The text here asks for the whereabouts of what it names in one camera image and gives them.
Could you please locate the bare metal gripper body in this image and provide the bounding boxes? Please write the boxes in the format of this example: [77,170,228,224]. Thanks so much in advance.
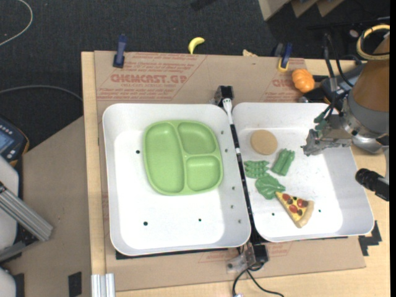
[319,115,390,154]

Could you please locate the green asparagus bunch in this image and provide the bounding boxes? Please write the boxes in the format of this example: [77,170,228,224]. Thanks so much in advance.
[270,147,296,177]

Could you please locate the white plastic tray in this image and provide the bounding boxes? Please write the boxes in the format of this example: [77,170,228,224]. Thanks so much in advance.
[101,103,252,257]
[231,101,376,244]

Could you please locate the tan round biscuit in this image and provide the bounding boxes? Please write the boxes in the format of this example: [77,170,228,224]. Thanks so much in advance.
[249,129,278,157]

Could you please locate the green lettuce leaf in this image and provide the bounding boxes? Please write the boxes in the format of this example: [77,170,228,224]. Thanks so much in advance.
[254,174,286,201]

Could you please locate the orange pumpkin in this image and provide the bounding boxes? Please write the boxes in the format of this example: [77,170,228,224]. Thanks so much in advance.
[291,68,316,94]

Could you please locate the green pea pods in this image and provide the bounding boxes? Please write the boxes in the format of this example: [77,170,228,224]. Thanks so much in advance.
[243,160,271,179]

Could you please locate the pizza slice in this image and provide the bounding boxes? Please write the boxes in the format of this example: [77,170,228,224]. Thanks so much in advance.
[274,191,316,230]

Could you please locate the thin black and white rod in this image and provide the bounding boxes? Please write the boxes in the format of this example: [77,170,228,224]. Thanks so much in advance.
[222,98,258,244]

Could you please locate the brown cardboard board red print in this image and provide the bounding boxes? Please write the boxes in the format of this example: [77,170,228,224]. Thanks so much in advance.
[93,50,368,292]

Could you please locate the green divided plate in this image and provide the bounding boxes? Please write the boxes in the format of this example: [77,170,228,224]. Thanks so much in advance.
[142,119,225,197]

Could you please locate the yellow banana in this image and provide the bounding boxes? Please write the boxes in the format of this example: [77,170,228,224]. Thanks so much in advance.
[188,37,206,56]

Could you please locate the black cylinder on white bracket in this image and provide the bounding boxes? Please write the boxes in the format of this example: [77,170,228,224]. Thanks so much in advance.
[355,144,390,202]

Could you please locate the black block with thin wires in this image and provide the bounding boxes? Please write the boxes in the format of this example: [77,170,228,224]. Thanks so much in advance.
[226,243,270,274]
[212,85,235,106]

